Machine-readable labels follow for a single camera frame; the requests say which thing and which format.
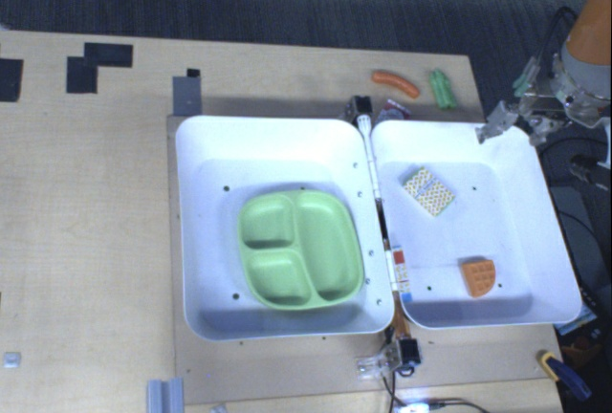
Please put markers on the orange toy waffle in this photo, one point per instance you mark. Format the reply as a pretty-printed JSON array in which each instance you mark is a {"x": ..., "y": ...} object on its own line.
[{"x": 478, "y": 278}]

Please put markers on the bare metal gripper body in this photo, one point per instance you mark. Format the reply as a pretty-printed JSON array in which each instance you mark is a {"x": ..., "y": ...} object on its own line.
[{"x": 576, "y": 102}]

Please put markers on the yellow patterned white carton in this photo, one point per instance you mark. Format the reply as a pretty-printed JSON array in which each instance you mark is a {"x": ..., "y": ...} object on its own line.
[{"x": 429, "y": 191}]

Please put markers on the white plastic tray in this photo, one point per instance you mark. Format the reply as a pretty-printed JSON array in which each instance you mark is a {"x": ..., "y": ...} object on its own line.
[
  {"x": 516, "y": 220},
  {"x": 210, "y": 220}
]

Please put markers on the thin black and white rod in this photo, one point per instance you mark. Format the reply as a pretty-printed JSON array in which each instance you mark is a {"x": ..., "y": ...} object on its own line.
[{"x": 374, "y": 172}]

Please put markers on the green divided plate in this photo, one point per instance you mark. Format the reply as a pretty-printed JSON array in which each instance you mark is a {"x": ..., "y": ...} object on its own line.
[{"x": 301, "y": 248}]

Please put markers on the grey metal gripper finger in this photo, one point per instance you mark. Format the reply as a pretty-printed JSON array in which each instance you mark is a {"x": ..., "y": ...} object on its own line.
[
  {"x": 497, "y": 119},
  {"x": 540, "y": 134}
]

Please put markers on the green plastic bottle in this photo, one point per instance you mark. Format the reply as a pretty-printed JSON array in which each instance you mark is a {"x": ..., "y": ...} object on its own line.
[{"x": 443, "y": 90}]

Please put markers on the small white carton, coloured print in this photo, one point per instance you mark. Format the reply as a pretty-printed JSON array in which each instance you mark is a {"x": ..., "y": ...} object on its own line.
[{"x": 401, "y": 273}]

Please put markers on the orange toy sausage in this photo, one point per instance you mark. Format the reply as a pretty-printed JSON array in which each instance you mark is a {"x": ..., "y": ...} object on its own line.
[{"x": 396, "y": 82}]

